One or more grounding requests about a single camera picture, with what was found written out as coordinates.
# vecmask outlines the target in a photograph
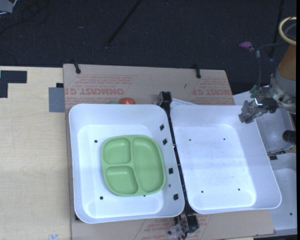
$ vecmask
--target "light wood surface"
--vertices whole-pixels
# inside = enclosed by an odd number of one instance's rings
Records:
[[[49,112],[62,68],[27,71],[0,98],[0,240],[71,239],[65,113]]]

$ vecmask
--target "black carpet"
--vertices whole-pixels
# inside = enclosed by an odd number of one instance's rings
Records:
[[[259,77],[254,51],[238,44],[284,43],[278,21],[297,16],[297,0],[141,0],[113,36],[137,1],[19,0],[0,15],[0,66],[197,64],[225,70],[235,94]],[[261,83],[269,84],[287,47],[260,50]]]

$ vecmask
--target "green plastic plate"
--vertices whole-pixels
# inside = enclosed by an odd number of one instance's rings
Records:
[[[102,145],[101,163],[107,187],[119,196],[153,194],[166,183],[160,147],[145,135],[107,139]]]

